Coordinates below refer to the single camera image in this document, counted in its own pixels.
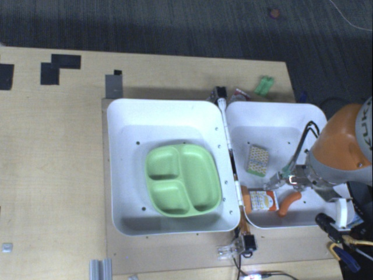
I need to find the black block with thin wires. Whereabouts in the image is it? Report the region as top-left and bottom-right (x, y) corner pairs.
(213, 85), (228, 99)
(241, 233), (258, 258)

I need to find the red and white packet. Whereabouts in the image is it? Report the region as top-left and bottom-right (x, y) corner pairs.
(229, 87), (252, 105)

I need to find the orange and white carton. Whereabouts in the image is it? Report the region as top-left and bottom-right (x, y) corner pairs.
(248, 189), (280, 213)

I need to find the green ribbed block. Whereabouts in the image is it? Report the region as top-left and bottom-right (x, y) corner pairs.
(253, 75), (276, 98)

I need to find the green divided plate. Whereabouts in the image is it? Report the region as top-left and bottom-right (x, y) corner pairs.
(144, 143), (223, 218)

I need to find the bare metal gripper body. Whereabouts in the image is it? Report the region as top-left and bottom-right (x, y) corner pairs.
(292, 155), (342, 202)

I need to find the orange sausage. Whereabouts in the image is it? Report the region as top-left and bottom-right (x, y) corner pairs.
(276, 191), (302, 218)

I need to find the yellow patterned carton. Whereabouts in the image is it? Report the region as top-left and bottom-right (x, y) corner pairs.
(245, 144), (270, 177)

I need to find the black cylinder on white bracket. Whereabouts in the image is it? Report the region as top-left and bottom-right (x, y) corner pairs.
(315, 198), (360, 244)

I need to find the white plastic tray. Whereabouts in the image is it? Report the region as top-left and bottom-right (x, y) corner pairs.
(225, 101), (356, 230)
(106, 98), (242, 237)

